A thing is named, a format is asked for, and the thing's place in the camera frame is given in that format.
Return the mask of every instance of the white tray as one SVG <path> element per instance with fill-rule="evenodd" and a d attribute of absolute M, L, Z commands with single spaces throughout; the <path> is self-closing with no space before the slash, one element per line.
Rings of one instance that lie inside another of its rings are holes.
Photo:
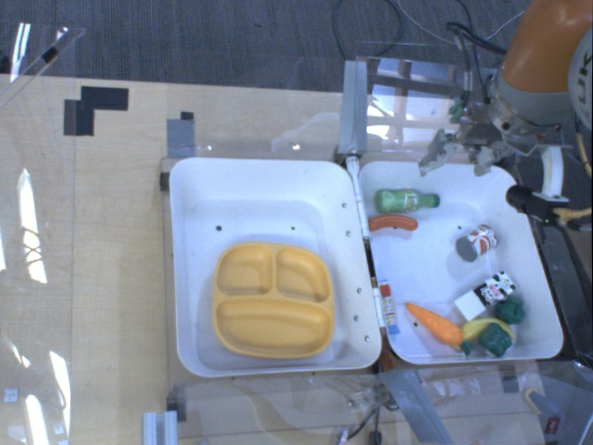
<path fill-rule="evenodd" d="M 508 173 L 493 167 L 476 177 L 472 165 L 448 164 L 421 177 L 415 163 L 378 161 L 361 170 L 360 183 L 369 217 L 379 214 L 373 197 L 381 188 L 414 188 L 441 198 L 438 208 L 410 214 L 418 220 L 416 231 L 382 229 L 372 236 L 377 278 L 389 281 L 396 303 L 400 333 L 389 340 L 399 357 L 415 364 L 496 360 L 480 349 L 465 357 L 433 339 L 413 325 L 405 303 L 418 303 L 462 324 L 454 300 L 500 270 L 517 285 L 515 295 L 526 311 L 525 321 L 513 327 L 516 342 L 502 359 L 543 359 L 560 351 L 561 325 L 529 221 L 505 199 L 515 184 Z M 455 241 L 481 223 L 494 228 L 498 246 L 477 261 L 463 261 Z"/>
<path fill-rule="evenodd" d="M 330 162 L 185 159 L 170 175 L 177 350 L 204 377 L 361 369 L 381 338 L 351 180 Z M 328 266 L 335 327 L 312 358 L 262 360 L 227 350 L 212 326 L 216 262 L 248 241 L 307 248 Z"/>

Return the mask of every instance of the green bottle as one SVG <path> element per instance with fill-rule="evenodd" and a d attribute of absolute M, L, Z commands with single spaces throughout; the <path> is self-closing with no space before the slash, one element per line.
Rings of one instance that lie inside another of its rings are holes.
<path fill-rule="evenodd" d="M 436 208 L 438 195 L 423 195 L 415 189 L 380 189 L 374 196 L 379 212 L 411 212 L 420 208 Z"/>

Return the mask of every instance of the toy carrot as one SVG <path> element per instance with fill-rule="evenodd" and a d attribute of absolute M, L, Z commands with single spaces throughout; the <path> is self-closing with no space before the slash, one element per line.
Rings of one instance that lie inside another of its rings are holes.
<path fill-rule="evenodd" d="M 406 308 L 436 339 L 455 350 L 463 350 L 466 355 L 470 354 L 472 346 L 463 341 L 463 331 L 456 324 L 413 303 L 406 303 Z"/>

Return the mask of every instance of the yellow divided plate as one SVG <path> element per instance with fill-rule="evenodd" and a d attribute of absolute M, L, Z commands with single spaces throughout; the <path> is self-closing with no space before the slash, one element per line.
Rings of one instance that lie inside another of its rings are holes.
<path fill-rule="evenodd" d="M 325 350 L 334 334 L 334 290 L 322 259 L 283 244 L 225 250 L 214 274 L 212 320 L 238 354 L 298 359 Z"/>

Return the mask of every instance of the wire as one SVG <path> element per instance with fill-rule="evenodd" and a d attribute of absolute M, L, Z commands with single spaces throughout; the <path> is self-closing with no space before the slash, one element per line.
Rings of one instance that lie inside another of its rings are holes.
<path fill-rule="evenodd" d="M 436 38 L 438 41 L 446 43 L 447 45 L 453 45 L 456 46 L 457 44 L 454 41 L 451 41 L 447 38 L 443 38 L 442 36 L 439 36 L 438 34 L 431 32 L 430 30 L 428 30 L 427 28 L 425 28 L 423 25 L 421 25 L 416 19 L 414 19 L 410 13 L 408 13 L 406 11 L 406 9 L 404 8 L 404 6 L 401 4 L 401 0 L 397 0 L 397 5 L 399 6 L 399 10 L 401 11 L 401 13 L 403 13 L 406 18 L 411 21 L 412 24 L 414 24 L 416 27 L 418 27 L 420 30 L 422 30 L 425 33 L 430 34 L 433 38 Z M 509 26 L 511 23 L 513 23 L 516 19 L 518 19 L 519 17 L 521 17 L 521 15 L 525 13 L 525 10 L 520 11 L 517 15 L 515 15 L 514 17 L 508 19 L 507 21 L 505 21 L 504 23 L 502 23 L 502 25 L 500 25 L 498 28 L 496 28 L 491 34 L 489 34 L 485 40 L 490 40 L 492 38 L 494 38 L 497 34 L 499 34 L 502 30 L 504 30 L 507 26 Z"/>
<path fill-rule="evenodd" d="M 460 101 L 461 107 L 465 108 L 467 105 L 468 100 L 470 99 L 470 95 L 472 93 L 472 64 L 470 62 L 470 55 L 467 50 L 467 45 L 465 44 L 465 40 L 460 35 L 459 30 L 451 29 L 455 33 L 455 41 L 458 44 L 458 47 L 463 54 L 463 62 L 465 65 L 465 74 L 467 77 L 464 78 L 463 81 L 463 93 L 461 93 Z"/>
<path fill-rule="evenodd" d="M 371 420 L 371 417 L 373 417 L 376 414 L 377 409 L 381 409 L 381 405 L 374 407 L 371 410 L 371 412 L 360 423 L 360 425 L 357 426 L 352 432 L 348 433 L 347 440 L 355 438 L 360 433 L 360 431 L 369 423 L 369 421 Z"/>
<path fill-rule="evenodd" d="M 338 29 L 338 12 L 340 7 L 342 6 L 342 4 L 345 2 L 346 0 L 338 0 L 335 5 L 334 8 L 332 10 L 332 31 L 334 32 L 334 38 L 335 38 L 335 42 L 337 43 L 337 46 L 340 50 L 340 54 L 342 55 L 342 57 L 344 59 L 347 59 L 347 54 L 346 54 L 346 49 L 344 48 L 344 42 L 342 41 L 342 38 L 340 37 L 340 33 L 339 33 L 339 29 Z M 391 1 L 391 0 L 383 0 L 384 2 L 386 2 L 389 7 L 396 13 L 397 16 L 397 32 L 394 36 L 392 36 L 391 41 L 393 43 L 389 44 L 385 49 L 379 51 L 378 53 L 376 53 L 374 56 L 381 56 L 383 54 L 385 54 L 387 51 L 389 51 L 393 45 L 395 44 L 395 42 L 397 42 L 400 38 L 401 35 L 403 34 L 404 28 L 403 28 L 403 21 L 401 18 L 401 15 L 399 13 L 399 10 L 397 10 L 396 5 Z"/>
<path fill-rule="evenodd" d="M 423 25 L 421 25 L 418 21 L 416 21 L 414 18 L 411 17 L 411 15 L 404 9 L 403 5 L 401 5 L 401 0 L 397 0 L 397 5 L 399 6 L 399 9 L 401 10 L 401 12 L 414 24 L 416 25 L 418 28 L 420 28 L 423 32 L 430 34 L 432 37 L 436 38 L 437 40 L 443 42 L 443 43 L 447 43 L 448 45 L 456 45 L 455 42 L 448 40 L 447 38 L 443 38 L 441 36 L 439 36 L 436 33 L 431 32 L 430 30 L 424 28 Z"/>
<path fill-rule="evenodd" d="M 561 223 L 567 223 L 569 221 L 576 221 L 577 219 L 585 218 L 591 215 L 591 208 L 585 210 L 569 210 L 568 208 L 555 208 L 552 210 L 558 220 Z"/>
<path fill-rule="evenodd" d="M 504 30 L 508 25 L 510 25 L 511 23 L 513 23 L 519 17 L 521 17 L 521 15 L 523 13 L 525 13 L 525 10 L 520 11 L 514 17 L 512 17 L 511 19 L 508 19 L 507 21 L 505 21 L 504 23 L 502 23 L 502 25 L 500 25 L 495 32 L 493 32 L 492 34 L 488 35 L 485 38 L 485 40 L 491 40 L 492 38 L 494 38 L 497 34 L 499 34 L 502 30 Z"/>
<path fill-rule="evenodd" d="M 381 407 L 377 407 L 377 413 L 374 415 L 374 431 L 379 431 L 379 414 L 381 413 Z"/>
<path fill-rule="evenodd" d="M 502 46 L 498 46 L 497 44 L 491 43 L 491 42 L 485 40 L 484 38 L 480 38 L 479 36 L 476 36 L 475 34 L 473 34 L 472 28 L 467 28 L 467 27 L 461 25 L 460 23 L 458 23 L 457 21 L 448 22 L 447 23 L 448 30 L 449 30 L 449 27 L 459 28 L 462 31 L 462 36 L 467 38 L 474 45 L 481 46 L 484 49 L 487 49 L 488 51 L 491 51 L 492 53 L 496 53 L 498 55 L 504 56 L 507 54 L 507 50 L 505 48 L 503 48 Z"/>
<path fill-rule="evenodd" d="M 574 131 L 576 136 L 576 149 L 578 151 L 578 156 L 581 159 L 581 163 L 583 164 L 583 168 L 585 169 L 585 173 L 591 178 L 591 161 L 587 155 L 587 149 L 585 148 L 585 139 L 583 135 L 579 131 L 581 121 L 578 116 L 574 116 Z"/>
<path fill-rule="evenodd" d="M 585 172 L 591 178 L 591 162 L 587 156 L 587 151 L 585 150 L 585 139 L 583 135 L 580 133 L 576 133 L 576 147 L 578 149 L 578 156 L 581 158 L 581 162 L 583 163 L 583 168 Z"/>
<path fill-rule="evenodd" d="M 455 0 L 455 1 L 458 4 L 460 4 L 461 8 L 463 8 L 463 11 L 465 12 L 465 17 L 467 18 L 468 24 L 470 25 L 469 33 L 472 35 L 472 37 L 474 38 L 475 41 L 481 40 L 481 38 L 478 38 L 478 37 L 474 36 L 473 21 L 472 21 L 472 15 L 470 14 L 470 10 L 463 3 L 462 0 Z M 459 26 L 461 28 L 463 28 L 464 30 L 467 30 L 467 28 L 463 27 L 463 25 L 459 25 Z M 482 96 L 483 96 L 484 100 L 486 101 L 488 99 L 488 94 L 487 94 L 487 90 L 486 90 L 486 84 L 484 83 L 484 79 L 482 78 L 482 74 L 480 72 L 480 59 L 478 58 L 478 54 L 477 54 L 477 51 L 475 49 L 475 41 L 473 41 L 474 42 L 474 45 L 472 46 L 473 60 L 475 61 L 475 72 L 477 73 L 478 80 L 480 81 L 480 87 L 482 88 Z M 472 66 L 469 63 L 469 57 L 467 56 L 467 48 L 466 48 L 466 46 L 465 46 L 464 43 L 461 44 L 460 51 L 464 54 L 464 57 L 466 59 L 466 68 L 467 68 L 467 71 L 471 72 L 472 71 Z"/>

